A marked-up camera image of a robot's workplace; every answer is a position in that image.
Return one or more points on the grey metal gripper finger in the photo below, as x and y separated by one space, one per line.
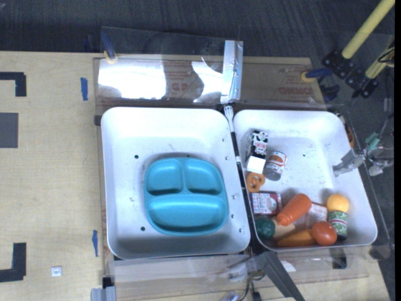
349 163

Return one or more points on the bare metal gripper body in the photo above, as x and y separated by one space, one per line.
382 152

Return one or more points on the yellow lemon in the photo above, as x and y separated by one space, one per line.
337 203

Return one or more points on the white plastic tray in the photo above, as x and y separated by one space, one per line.
310 136
125 168

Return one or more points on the red and white carton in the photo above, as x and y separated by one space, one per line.
318 213

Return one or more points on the green and white can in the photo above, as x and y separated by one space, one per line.
337 224

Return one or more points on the orange carrot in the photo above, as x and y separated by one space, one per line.
294 209

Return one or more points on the red and white can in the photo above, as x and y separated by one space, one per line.
275 166

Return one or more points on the red-orange tomato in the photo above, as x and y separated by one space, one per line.
324 233

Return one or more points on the orange croissant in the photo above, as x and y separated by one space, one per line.
296 239

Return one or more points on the cow print milk carton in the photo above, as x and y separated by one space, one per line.
258 143

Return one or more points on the red and white packet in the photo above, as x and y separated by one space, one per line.
264 203

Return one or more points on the white cube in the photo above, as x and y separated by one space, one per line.
255 165

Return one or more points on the green broccoli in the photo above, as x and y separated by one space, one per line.
264 228

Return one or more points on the blue divided plate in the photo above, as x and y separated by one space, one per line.
185 209

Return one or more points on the small white square tile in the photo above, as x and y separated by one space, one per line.
56 271

